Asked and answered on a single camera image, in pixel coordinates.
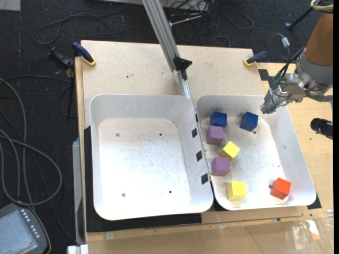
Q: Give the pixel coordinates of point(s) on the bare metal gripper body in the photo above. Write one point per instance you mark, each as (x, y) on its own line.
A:
(291, 89)

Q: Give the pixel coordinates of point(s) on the white plastic tray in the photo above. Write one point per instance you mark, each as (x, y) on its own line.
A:
(143, 157)
(259, 165)

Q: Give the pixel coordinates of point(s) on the yellow cube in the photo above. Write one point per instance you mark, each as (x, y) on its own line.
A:
(236, 191)
(230, 150)

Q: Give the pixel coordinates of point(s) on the pale wood board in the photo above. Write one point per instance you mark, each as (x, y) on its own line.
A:
(132, 70)

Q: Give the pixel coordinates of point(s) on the blue cube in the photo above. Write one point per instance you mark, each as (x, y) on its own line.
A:
(249, 121)
(218, 118)

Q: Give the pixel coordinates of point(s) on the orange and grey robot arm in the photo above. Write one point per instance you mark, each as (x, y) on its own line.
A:
(319, 44)

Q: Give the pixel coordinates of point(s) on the purple cube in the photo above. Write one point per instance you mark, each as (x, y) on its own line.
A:
(214, 135)
(220, 166)

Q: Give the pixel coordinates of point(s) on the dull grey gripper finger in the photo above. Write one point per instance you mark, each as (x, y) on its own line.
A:
(267, 100)
(275, 105)

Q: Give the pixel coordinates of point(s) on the orange cube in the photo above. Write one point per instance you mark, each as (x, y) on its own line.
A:
(280, 188)

